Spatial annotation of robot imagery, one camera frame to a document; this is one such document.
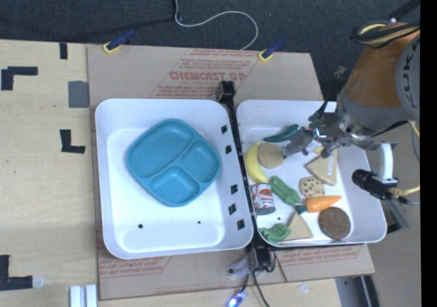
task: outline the soda can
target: soda can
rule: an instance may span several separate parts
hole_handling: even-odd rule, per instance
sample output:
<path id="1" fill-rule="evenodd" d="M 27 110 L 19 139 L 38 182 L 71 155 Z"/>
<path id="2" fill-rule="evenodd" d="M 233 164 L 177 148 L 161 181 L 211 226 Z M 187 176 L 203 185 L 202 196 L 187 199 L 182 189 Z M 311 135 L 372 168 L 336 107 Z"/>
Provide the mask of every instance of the soda can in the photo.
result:
<path id="1" fill-rule="evenodd" d="M 276 210 L 270 184 L 255 184 L 251 187 L 251 194 L 256 215 L 268 215 Z"/>

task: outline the cardboard box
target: cardboard box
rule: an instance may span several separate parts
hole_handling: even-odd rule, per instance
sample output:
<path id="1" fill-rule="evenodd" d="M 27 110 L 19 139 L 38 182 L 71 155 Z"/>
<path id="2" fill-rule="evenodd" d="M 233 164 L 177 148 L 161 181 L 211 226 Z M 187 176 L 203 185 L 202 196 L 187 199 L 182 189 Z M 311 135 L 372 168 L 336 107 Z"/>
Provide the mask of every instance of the cardboard box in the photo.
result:
<path id="1" fill-rule="evenodd" d="M 240 287 L 243 278 L 228 278 L 227 266 L 244 257 L 245 249 L 133 260 L 109 254 L 102 240 L 94 112 L 109 98 L 214 98 L 219 81 L 235 83 L 236 107 L 250 99 L 321 100 L 311 56 L 275 53 L 262 63 L 255 51 L 122 46 L 108 55 L 101 45 L 87 45 L 87 65 L 100 299 Z M 365 244 L 276 256 L 276 269 L 261 274 L 260 284 L 374 273 Z"/>

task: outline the carrot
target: carrot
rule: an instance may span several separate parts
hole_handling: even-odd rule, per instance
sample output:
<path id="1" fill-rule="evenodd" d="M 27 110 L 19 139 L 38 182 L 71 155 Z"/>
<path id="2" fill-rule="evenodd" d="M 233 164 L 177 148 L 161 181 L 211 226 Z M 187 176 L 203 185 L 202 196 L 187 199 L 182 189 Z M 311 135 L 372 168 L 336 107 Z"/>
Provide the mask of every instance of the carrot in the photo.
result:
<path id="1" fill-rule="evenodd" d="M 332 204 L 341 199 L 341 195 L 326 195 L 326 196 L 313 196 L 308 198 L 305 205 L 295 205 L 295 209 L 298 213 L 307 212 L 319 212 L 328 209 Z"/>

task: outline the wooden surface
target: wooden surface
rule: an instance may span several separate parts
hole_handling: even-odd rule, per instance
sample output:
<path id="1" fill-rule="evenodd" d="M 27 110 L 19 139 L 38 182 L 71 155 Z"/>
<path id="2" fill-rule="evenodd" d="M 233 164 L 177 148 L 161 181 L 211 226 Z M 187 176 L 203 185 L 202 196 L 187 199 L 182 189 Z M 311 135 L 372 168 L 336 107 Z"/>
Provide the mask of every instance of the wooden surface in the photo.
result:
<path id="1" fill-rule="evenodd" d="M 98 284 L 88 108 L 69 108 L 68 82 L 87 82 L 85 45 L 0 40 L 0 67 L 36 66 L 0 91 L 0 254 L 9 275 L 43 277 L 44 286 L 0 291 L 0 306 L 68 306 L 72 285 Z M 59 131 L 85 153 L 61 152 Z M 264 285 L 271 306 L 340 306 L 334 280 Z M 263 306 L 247 288 L 243 306 Z M 235 289 L 98 302 L 99 306 L 225 306 Z"/>

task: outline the blue and yellow clamp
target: blue and yellow clamp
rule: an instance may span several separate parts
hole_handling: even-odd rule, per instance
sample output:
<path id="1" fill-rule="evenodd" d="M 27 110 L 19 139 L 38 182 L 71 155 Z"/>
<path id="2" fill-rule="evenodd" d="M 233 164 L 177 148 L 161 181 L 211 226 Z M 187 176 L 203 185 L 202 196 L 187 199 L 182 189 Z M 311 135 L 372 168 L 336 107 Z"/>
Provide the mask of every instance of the blue and yellow clamp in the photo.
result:
<path id="1" fill-rule="evenodd" d="M 114 40 L 103 45 L 103 50 L 107 54 L 115 53 L 120 49 L 120 45 L 129 42 L 133 37 L 135 37 L 135 31 L 125 31 L 117 36 Z"/>
<path id="2" fill-rule="evenodd" d="M 281 48 L 285 44 L 285 41 L 278 40 L 275 42 L 272 46 L 269 46 L 268 48 L 264 49 L 258 54 L 258 59 L 261 62 L 267 62 L 270 58 L 273 56 L 273 52 Z"/>

